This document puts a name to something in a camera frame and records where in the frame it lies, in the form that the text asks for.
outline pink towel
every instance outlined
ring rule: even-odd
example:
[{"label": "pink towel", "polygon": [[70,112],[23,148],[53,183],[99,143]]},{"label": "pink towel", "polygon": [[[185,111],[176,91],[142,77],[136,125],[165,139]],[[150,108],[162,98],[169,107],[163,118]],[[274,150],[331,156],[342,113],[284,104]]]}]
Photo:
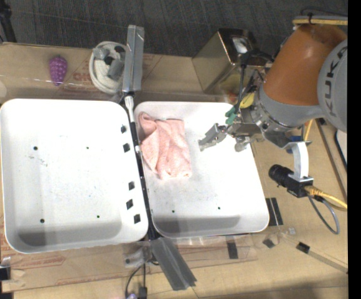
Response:
[{"label": "pink towel", "polygon": [[154,120],[147,113],[138,116],[145,139],[143,158],[161,179],[190,177],[190,152],[182,120]]}]

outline black hole in tray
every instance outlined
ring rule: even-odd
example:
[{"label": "black hole in tray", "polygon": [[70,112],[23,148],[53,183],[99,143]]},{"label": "black hole in tray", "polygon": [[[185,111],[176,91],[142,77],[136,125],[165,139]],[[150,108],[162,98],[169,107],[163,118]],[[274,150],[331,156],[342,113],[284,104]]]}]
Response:
[{"label": "black hole in tray", "polygon": [[136,214],[135,216],[133,216],[133,222],[135,224],[137,224],[140,221],[141,221],[141,216],[139,214]]},{"label": "black hole in tray", "polygon": [[128,152],[131,149],[128,143],[124,144],[123,148],[124,148],[124,153]]},{"label": "black hole in tray", "polygon": [[126,208],[129,209],[133,206],[133,200],[130,199],[128,202],[126,202]]}]

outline black metal pole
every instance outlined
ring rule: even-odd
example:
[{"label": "black metal pole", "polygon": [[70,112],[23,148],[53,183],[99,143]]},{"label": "black metal pole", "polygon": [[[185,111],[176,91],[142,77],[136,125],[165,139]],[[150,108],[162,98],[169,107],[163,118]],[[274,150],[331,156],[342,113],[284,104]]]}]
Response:
[{"label": "black metal pole", "polygon": [[0,21],[6,36],[6,40],[8,42],[17,42],[10,20],[11,15],[11,7],[6,4],[5,0],[0,0]]}]

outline black floor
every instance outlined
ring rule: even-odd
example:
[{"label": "black floor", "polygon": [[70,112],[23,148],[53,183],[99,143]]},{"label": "black floor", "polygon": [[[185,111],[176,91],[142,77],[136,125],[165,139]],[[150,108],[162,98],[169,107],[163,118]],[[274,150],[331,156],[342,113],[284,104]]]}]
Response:
[{"label": "black floor", "polygon": [[18,43],[93,48],[124,43],[129,24],[145,28],[144,50],[193,56],[219,27],[252,31],[273,53],[306,6],[348,13],[348,0],[6,0]]}]

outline gray cable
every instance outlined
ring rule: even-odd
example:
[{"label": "gray cable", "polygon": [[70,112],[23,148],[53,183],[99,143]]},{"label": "gray cable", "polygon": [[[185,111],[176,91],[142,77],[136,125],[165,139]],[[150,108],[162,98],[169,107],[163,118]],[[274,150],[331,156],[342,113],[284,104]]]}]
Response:
[{"label": "gray cable", "polygon": [[334,218],[334,222],[335,222],[335,226],[336,226],[336,230],[334,230],[333,228],[330,227],[330,225],[327,223],[327,221],[323,218],[322,214],[319,212],[319,210],[317,209],[314,201],[313,201],[313,197],[311,195],[308,195],[309,201],[311,202],[313,208],[315,209],[315,211],[317,212],[317,215],[319,215],[320,219],[322,220],[322,222],[326,225],[326,227],[335,235],[338,235],[340,233],[340,223],[338,221],[338,217],[335,214],[333,208],[330,206],[330,204],[324,199],[324,198],[320,198],[318,199],[319,202],[322,202],[324,205],[326,205],[326,207],[330,210],[332,217]]}]

